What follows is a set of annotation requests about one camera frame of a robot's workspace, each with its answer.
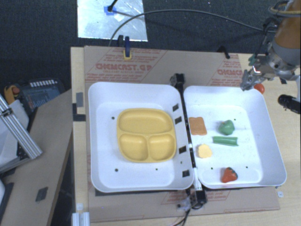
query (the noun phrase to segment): tomato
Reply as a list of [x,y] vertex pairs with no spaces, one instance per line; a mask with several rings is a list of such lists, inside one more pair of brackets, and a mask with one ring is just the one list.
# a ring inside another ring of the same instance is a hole
[[260,93],[264,93],[264,86],[263,84],[255,84],[254,89],[258,90]]

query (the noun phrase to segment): strawberry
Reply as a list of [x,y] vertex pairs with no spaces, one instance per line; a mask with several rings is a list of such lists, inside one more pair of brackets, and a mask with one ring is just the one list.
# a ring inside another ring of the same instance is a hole
[[235,170],[233,170],[232,168],[226,168],[226,170],[224,171],[224,175],[222,177],[222,182],[228,183],[231,181],[235,181],[237,178],[238,178],[238,175],[235,172]]

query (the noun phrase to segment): wooden table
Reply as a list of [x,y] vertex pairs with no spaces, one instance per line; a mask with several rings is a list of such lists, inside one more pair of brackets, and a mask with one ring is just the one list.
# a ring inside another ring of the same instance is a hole
[[[242,69],[248,69],[249,54],[239,54]],[[76,94],[83,91],[84,84],[84,49],[71,49],[72,62],[72,102],[76,102]],[[287,181],[277,189],[283,193],[279,198],[280,210],[229,213],[219,215],[202,215],[188,217],[187,226],[266,226],[266,225],[299,225],[301,222],[301,174],[300,174],[300,115],[285,111],[277,102],[281,94],[296,96],[295,82],[281,85],[278,78],[265,81],[264,98],[267,104],[271,122],[276,134],[278,145],[287,171]],[[85,114],[85,105],[77,108],[78,114]],[[75,121],[74,135],[74,161],[75,161],[75,202],[80,203],[78,213],[88,211],[87,194],[87,144],[86,124],[84,121]],[[92,226],[170,226],[181,218],[154,218],[143,220],[128,220],[115,222],[91,223]]]

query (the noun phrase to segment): yellow plate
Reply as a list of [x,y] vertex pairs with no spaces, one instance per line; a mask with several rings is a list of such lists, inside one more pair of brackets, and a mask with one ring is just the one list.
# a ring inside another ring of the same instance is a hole
[[117,120],[122,155],[134,162],[162,162],[174,157],[176,139],[170,116],[157,109],[127,109]]

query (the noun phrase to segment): green vegetable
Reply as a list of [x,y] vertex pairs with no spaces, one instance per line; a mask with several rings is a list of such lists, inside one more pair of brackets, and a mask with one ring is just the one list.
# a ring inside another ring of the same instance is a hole
[[213,143],[238,146],[237,137],[213,137]]
[[223,121],[219,128],[218,131],[224,135],[231,135],[233,131],[235,130],[234,124],[231,120]]

